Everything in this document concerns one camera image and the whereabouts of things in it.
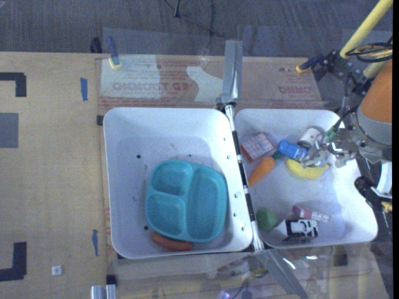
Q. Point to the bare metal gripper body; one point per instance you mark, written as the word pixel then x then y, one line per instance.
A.
pixel 346 148

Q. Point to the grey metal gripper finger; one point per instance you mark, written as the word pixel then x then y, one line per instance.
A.
pixel 315 160
pixel 325 147

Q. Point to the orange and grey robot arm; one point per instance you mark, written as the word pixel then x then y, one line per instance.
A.
pixel 378 98

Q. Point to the yellow banana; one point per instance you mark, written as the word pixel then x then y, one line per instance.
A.
pixel 307 171

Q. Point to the white can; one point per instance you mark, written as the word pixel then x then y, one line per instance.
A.
pixel 310 135

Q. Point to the blue bottle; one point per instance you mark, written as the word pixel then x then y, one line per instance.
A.
pixel 290 149

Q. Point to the white plastic tray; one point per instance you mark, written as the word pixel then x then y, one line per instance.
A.
pixel 327 195
pixel 174 135

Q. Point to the orange carrot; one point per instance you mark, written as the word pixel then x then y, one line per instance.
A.
pixel 263 168

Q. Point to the red and white carton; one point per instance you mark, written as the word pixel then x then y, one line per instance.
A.
pixel 256 145

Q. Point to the black and white carton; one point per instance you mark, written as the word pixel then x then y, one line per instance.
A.
pixel 300 229

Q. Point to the green round toy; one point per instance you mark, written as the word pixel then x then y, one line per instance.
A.
pixel 266 219

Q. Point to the brown cardboard board red print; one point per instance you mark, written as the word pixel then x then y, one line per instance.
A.
pixel 265 83

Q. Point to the blue divided plate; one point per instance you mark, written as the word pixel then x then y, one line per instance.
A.
pixel 202 198

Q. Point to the orange sausage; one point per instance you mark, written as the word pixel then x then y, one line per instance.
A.
pixel 171 244

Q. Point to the small white square block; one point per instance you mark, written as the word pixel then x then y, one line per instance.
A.
pixel 56 270

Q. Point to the black cylinder on white bracket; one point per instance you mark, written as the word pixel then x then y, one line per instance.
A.
pixel 368 188

